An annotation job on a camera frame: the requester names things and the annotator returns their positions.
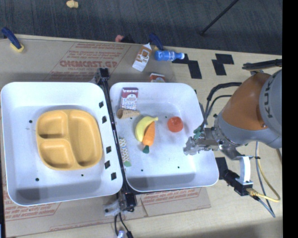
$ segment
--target orange divided tray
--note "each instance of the orange divided tray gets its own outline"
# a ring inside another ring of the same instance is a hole
[[[103,154],[98,124],[82,110],[43,113],[36,123],[36,139],[41,160],[55,170],[89,168]]]

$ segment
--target brown cylinder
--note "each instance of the brown cylinder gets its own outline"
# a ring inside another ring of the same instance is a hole
[[[257,73],[244,81],[225,105],[222,111],[223,119],[242,129],[266,129],[259,111],[259,95],[269,77],[269,74]]]

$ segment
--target carrot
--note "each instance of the carrot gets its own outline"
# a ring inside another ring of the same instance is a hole
[[[154,136],[155,136],[155,123],[153,121],[152,123],[149,124],[144,134],[144,138],[143,138],[143,144],[145,145],[145,148],[143,149],[144,153],[149,153],[149,146],[153,145]]]

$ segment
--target blue bottle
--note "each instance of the blue bottle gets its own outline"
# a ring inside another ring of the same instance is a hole
[[[154,53],[154,58],[157,61],[174,61],[175,59],[184,59],[184,53],[176,53],[170,50],[157,50]]]

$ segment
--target gray floor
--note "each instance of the gray floor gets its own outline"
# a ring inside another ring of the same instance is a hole
[[[1,29],[17,34],[114,41],[130,34],[165,46],[282,54],[283,0],[240,0],[204,36],[198,33],[234,0],[0,0]]]

